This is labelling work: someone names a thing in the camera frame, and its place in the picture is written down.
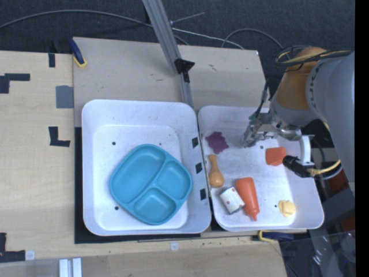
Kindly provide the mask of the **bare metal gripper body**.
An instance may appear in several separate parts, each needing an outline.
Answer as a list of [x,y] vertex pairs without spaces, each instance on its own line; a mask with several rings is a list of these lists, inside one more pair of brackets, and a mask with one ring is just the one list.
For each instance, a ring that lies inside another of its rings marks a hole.
[[301,136],[300,127],[291,125],[272,113],[254,113],[249,120],[252,133],[263,134],[262,140],[275,139],[280,136],[295,141]]

